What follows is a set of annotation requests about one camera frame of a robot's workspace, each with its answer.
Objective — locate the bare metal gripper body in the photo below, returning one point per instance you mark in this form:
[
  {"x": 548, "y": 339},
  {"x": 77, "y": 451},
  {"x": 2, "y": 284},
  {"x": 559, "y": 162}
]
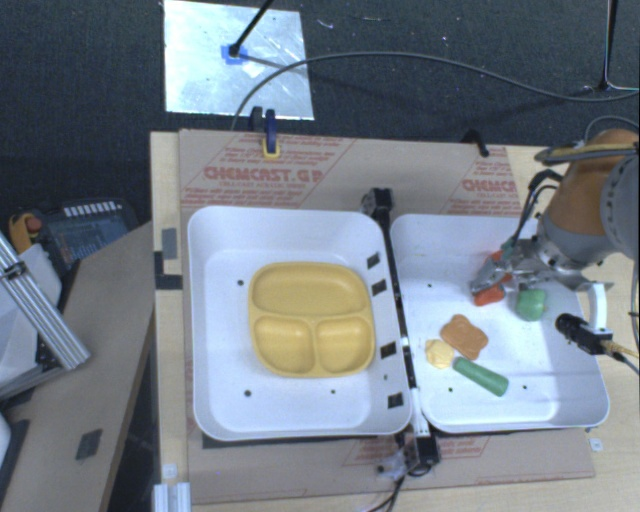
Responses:
[{"x": 547, "y": 267}]

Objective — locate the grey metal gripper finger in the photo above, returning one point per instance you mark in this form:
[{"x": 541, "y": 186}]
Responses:
[
  {"x": 527, "y": 285},
  {"x": 487, "y": 277}
]

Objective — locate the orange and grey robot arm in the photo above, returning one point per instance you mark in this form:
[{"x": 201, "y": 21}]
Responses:
[{"x": 580, "y": 200}]

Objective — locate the light green rounded block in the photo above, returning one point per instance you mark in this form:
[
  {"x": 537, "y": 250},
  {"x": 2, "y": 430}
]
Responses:
[{"x": 531, "y": 305}]

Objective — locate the orange carrot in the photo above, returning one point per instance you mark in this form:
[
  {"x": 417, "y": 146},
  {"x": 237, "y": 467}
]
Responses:
[{"x": 487, "y": 298}]

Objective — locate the orange bread slice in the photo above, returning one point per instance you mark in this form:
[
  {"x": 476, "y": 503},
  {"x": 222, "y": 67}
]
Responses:
[{"x": 464, "y": 336}]

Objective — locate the yellow biscuit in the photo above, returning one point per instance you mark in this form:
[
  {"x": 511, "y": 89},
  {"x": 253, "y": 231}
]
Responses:
[{"x": 439, "y": 354}]

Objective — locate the thin black and white rod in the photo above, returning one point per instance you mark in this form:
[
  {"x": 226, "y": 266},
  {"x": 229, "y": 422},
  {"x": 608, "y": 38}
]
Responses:
[{"x": 397, "y": 300}]

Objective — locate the white plastic tray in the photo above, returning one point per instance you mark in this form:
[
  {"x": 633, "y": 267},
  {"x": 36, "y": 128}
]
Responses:
[
  {"x": 225, "y": 400},
  {"x": 540, "y": 380}
]

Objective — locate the green cylinder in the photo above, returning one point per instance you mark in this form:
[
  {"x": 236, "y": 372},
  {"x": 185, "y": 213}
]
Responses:
[{"x": 481, "y": 377}]

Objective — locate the yellow divided plate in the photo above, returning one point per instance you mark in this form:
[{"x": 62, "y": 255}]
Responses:
[{"x": 310, "y": 320}]

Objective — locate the brown cardboard board, red print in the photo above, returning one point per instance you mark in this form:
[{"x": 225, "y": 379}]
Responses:
[{"x": 310, "y": 165}]

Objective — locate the black cylinder on white bracket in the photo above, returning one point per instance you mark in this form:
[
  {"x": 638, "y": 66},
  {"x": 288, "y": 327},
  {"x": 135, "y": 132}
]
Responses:
[{"x": 582, "y": 332}]

